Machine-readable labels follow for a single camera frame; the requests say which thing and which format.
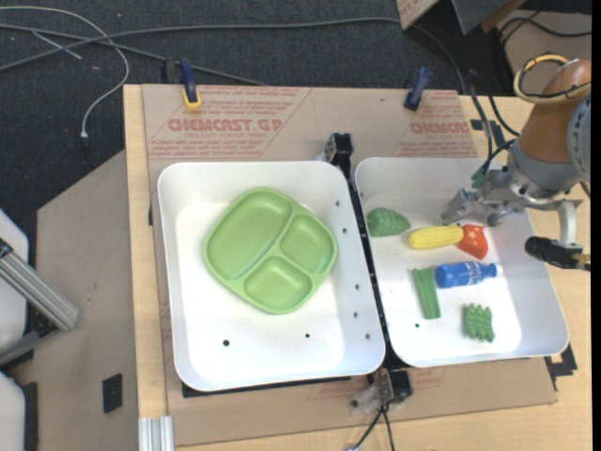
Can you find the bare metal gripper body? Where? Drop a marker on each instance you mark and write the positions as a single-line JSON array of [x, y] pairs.
[[509, 193]]

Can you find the orange carton with yellow stars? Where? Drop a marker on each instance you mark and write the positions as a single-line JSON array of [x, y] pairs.
[[475, 243]]

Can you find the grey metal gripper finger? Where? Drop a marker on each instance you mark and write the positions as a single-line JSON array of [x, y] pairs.
[[496, 217], [457, 207]]

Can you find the green ridged toy vegetable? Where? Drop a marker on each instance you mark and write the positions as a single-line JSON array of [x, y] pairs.
[[479, 323]]

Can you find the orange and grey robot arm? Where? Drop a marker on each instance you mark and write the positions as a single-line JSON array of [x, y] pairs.
[[544, 125]]

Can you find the green divided plate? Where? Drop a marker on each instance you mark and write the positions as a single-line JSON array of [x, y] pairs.
[[253, 237]]

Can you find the white plastic tray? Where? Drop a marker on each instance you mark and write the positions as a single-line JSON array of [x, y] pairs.
[[263, 346], [526, 299]]

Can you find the green celery stick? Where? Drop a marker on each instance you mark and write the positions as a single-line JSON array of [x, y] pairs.
[[427, 294]]

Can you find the brown cardboard board red print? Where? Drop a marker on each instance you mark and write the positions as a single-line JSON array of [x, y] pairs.
[[263, 125]]

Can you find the blue bottle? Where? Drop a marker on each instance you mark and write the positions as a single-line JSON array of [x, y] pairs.
[[457, 275]]

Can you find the black cylinder on white bracket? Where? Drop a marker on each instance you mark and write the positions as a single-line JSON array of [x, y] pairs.
[[551, 251]]

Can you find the yellow corn cob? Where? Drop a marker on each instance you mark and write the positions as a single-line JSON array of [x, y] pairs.
[[434, 237]]

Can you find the green grapes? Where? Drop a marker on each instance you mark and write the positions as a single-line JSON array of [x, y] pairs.
[[385, 222]]

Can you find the thin black rod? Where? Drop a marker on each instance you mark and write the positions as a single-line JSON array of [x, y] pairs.
[[371, 270]]

